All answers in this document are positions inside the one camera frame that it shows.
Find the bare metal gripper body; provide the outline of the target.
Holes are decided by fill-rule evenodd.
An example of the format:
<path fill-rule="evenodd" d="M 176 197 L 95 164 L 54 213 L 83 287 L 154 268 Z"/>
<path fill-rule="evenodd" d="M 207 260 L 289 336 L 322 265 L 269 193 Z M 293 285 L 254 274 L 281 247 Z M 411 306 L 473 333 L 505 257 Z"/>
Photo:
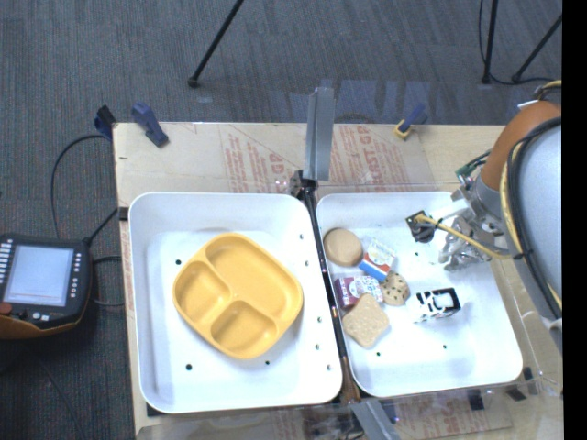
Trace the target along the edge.
<path fill-rule="evenodd" d="M 459 188 L 451 195 L 460 206 L 453 225 L 491 251 L 506 251 L 499 193 L 491 188 Z"/>

